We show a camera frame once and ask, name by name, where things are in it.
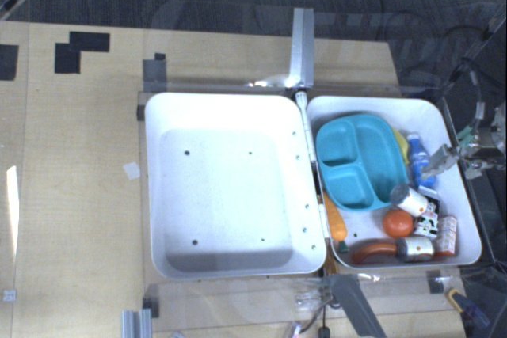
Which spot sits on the blue plastic bottle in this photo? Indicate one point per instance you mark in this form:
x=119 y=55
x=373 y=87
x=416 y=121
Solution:
x=418 y=156

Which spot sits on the orange ball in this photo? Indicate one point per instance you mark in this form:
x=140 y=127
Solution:
x=397 y=223

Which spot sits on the thin black and white rod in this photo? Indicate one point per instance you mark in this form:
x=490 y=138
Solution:
x=302 y=101

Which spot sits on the white can with grey lid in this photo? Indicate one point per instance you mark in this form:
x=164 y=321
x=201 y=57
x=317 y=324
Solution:
x=414 y=202

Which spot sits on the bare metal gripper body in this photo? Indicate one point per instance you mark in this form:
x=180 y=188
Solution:
x=485 y=148

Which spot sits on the red and white carton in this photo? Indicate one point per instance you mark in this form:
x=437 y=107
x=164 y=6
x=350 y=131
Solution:
x=447 y=235

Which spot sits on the red sausage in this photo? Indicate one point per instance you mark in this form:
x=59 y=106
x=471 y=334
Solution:
x=374 y=249

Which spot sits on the silver can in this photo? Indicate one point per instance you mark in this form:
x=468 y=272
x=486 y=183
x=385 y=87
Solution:
x=416 y=249

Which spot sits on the orange carrot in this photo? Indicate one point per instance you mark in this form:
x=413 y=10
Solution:
x=336 y=221

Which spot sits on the white plastic tray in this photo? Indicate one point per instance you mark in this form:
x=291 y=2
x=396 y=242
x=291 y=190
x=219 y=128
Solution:
x=226 y=194
x=447 y=186

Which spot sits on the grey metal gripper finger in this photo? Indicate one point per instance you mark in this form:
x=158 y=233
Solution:
x=475 y=169
x=441 y=158

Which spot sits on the blue divided plate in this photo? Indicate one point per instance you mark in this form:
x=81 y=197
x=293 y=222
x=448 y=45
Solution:
x=356 y=154

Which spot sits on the yellow banana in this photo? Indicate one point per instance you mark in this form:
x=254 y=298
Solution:
x=402 y=142

